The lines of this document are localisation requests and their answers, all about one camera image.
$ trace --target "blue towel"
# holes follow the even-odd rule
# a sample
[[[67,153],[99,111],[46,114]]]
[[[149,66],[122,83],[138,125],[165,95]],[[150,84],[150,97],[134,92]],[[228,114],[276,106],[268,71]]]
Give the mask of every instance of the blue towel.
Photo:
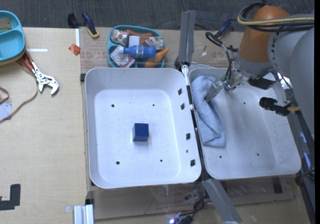
[[[204,99],[215,80],[215,76],[200,75],[192,81],[191,92],[202,143],[208,146],[224,147],[226,144],[225,132],[219,114],[214,108],[213,99],[210,102]]]

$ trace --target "blue block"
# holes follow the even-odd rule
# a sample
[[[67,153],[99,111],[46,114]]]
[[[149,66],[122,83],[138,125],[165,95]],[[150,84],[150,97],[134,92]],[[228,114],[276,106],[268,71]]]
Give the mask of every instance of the blue block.
[[[149,124],[135,123],[132,130],[133,141],[147,141],[149,138]]]

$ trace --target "table surface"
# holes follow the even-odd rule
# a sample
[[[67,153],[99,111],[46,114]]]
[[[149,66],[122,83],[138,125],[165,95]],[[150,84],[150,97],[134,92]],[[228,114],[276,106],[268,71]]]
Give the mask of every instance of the table surface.
[[[81,58],[69,47],[77,41],[74,29],[23,28],[27,49],[33,52],[40,70],[56,78],[59,91],[50,95],[44,88],[24,105],[11,120],[0,123],[0,197],[9,200],[10,186],[21,185],[20,205],[0,211],[0,223],[72,223],[74,205],[84,205],[87,195],[86,147],[83,112]],[[179,31],[162,30],[171,52],[178,53]],[[230,33],[226,40],[237,47],[241,33]],[[195,31],[195,50],[206,60],[218,58],[215,46],[209,45],[203,31]],[[221,57],[221,67],[226,63]],[[36,91],[35,80],[17,64],[0,66],[0,86],[10,92],[12,109]],[[291,184],[293,199],[237,205],[245,223],[308,223],[300,188]],[[97,220],[97,223],[167,223],[172,213]],[[214,208],[203,209],[194,217],[197,223],[222,223]]]

